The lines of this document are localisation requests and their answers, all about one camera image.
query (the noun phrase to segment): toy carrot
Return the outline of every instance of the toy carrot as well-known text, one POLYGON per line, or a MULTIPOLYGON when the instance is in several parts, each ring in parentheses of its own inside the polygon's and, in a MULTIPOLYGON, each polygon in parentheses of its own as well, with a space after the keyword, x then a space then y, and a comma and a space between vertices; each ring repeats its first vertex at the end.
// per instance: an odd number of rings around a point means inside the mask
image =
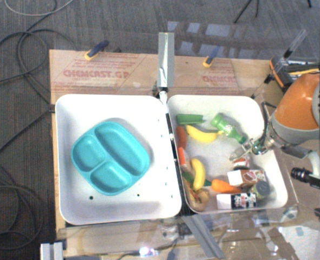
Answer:
POLYGON ((220 179, 213 179, 210 187, 212 188, 213 191, 218 193, 241 193, 242 192, 239 188, 235 186, 231 186, 229 183, 220 179))
POLYGON ((187 147, 187 132, 183 126, 179 125, 176 127, 176 133, 178 136, 178 147, 183 147, 185 149, 187 147))
POLYGON ((190 161, 188 161, 188 156, 183 147, 177 148, 178 160, 180 163, 180 167, 183 171, 193 173, 193 169, 191 168, 190 161))

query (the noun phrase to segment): small box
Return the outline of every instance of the small box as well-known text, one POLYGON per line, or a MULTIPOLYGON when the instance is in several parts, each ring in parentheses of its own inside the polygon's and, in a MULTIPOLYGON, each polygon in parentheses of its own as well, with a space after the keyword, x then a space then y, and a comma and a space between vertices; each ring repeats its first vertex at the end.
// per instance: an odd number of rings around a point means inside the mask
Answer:
POLYGON ((252 187, 258 181, 266 181, 263 170, 236 170, 227 173, 229 183, 235 187, 252 187))

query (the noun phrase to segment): white tray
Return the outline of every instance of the white tray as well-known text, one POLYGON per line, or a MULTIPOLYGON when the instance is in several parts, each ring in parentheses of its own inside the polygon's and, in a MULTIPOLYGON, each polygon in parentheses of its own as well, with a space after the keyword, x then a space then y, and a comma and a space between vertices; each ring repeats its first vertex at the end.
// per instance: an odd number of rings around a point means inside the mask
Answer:
MULTIPOLYGON (((257 138, 264 129, 258 104, 244 96, 175 95, 168 101, 173 131, 176 115, 202 114, 202 129, 214 129, 210 121, 218 113, 245 137, 257 138)), ((152 96, 82 95, 62 96, 56 103, 59 157, 59 198, 63 218, 74 225, 168 218, 178 214, 182 203, 164 107, 152 96), (75 169, 70 151, 74 142, 96 124, 112 120, 128 129, 148 151, 151 164, 132 187, 116 196, 96 191, 75 169)), ((187 153, 199 158, 208 180, 228 181, 233 169, 230 154, 240 145, 220 135, 211 144, 198 144, 188 137, 187 153)), ((273 151, 252 155, 252 167, 262 168, 271 185, 270 196, 256 209, 279 208, 287 202, 287 190, 273 151)), ((218 210, 216 193, 203 214, 244 210, 218 210)))
MULTIPOLYGON (((195 125, 205 130, 216 130, 210 122, 221 114, 225 119, 234 125, 239 133, 243 133, 247 139, 259 137, 264 129, 264 119, 259 105, 255 100, 245 96, 210 96, 210 95, 175 95, 168 101, 168 108, 174 132, 177 127, 177 114, 201 114, 204 123, 195 125)), ((232 138, 220 135, 209 144, 199 143, 188 136, 186 152, 190 158, 198 158, 206 169, 206 178, 222 179, 228 182, 227 172, 233 170, 233 163, 229 156, 240 144, 232 138)), ((251 155, 251 168, 262 168, 265 171, 271 187, 270 196, 259 203, 254 209, 218 210, 216 194, 210 187, 206 187, 210 193, 210 200, 202 214, 217 212, 236 212, 257 209, 279 208, 286 204, 288 194, 279 165, 273 151, 264 155, 251 155)))
POLYGON ((63 218, 73 225, 175 216, 181 196, 164 108, 152 96, 68 94, 56 103, 59 198, 63 218), (105 196, 73 166, 74 142, 96 124, 123 125, 150 155, 149 170, 128 190, 105 196))

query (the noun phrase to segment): divided plate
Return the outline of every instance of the divided plate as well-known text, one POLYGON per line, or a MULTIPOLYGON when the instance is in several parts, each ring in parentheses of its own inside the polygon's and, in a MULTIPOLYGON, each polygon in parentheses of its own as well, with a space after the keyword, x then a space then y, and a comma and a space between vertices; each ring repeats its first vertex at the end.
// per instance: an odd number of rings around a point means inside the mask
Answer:
POLYGON ((76 169, 100 193, 114 196, 130 188, 149 168, 150 158, 122 125, 101 122, 71 149, 76 169))

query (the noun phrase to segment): toy banana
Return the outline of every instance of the toy banana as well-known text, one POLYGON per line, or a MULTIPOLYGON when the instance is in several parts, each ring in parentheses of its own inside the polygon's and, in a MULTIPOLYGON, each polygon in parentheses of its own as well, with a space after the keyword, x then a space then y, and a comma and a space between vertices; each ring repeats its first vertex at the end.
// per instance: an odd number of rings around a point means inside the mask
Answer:
POLYGON ((199 142, 212 142, 221 134, 219 132, 203 132, 191 125, 186 125, 185 128, 187 130, 188 135, 199 142))
MULTIPOLYGON (((182 175, 184 179, 188 181, 190 183, 190 186, 192 187, 194 183, 194 175, 191 172, 186 172, 186 171, 184 171, 182 175)), ((211 185, 212 185, 211 181, 207 179, 204 181, 204 184, 203 184, 204 187, 211 186, 211 185)))
POLYGON ((190 160, 190 164, 195 171, 193 190, 197 191, 204 186, 204 182, 206 180, 206 170, 204 169, 204 165, 197 158, 192 158, 190 160))

